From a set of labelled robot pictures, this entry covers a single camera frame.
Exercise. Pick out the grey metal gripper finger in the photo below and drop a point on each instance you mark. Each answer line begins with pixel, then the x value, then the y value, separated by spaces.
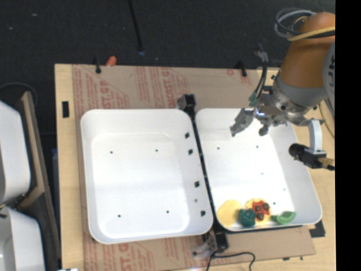
pixel 264 129
pixel 242 121

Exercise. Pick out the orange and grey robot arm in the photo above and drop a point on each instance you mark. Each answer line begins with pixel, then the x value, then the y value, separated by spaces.
pixel 303 63

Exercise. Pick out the black cylinder on white bracket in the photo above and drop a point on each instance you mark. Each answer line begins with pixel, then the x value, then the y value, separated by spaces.
pixel 306 154

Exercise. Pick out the green broccoli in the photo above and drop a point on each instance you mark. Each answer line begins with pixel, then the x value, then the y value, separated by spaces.
pixel 247 217

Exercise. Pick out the thin black rod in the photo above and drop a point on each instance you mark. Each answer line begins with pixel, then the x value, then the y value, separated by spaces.
pixel 203 171

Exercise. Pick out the brown cardboard board red print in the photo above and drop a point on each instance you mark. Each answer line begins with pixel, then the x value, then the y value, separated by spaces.
pixel 158 86

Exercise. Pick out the yellow pizza slice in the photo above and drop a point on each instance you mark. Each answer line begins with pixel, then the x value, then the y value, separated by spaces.
pixel 260 209

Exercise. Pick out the yellow round biscuit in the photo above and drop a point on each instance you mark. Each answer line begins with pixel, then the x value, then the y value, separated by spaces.
pixel 228 212

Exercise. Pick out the green leaf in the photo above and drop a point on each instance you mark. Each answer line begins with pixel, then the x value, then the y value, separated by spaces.
pixel 285 217

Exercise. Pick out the white plastic tray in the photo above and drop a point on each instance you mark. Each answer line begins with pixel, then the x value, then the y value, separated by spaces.
pixel 248 168
pixel 141 176

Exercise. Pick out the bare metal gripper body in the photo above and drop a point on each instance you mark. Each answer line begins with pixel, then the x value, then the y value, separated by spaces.
pixel 285 113

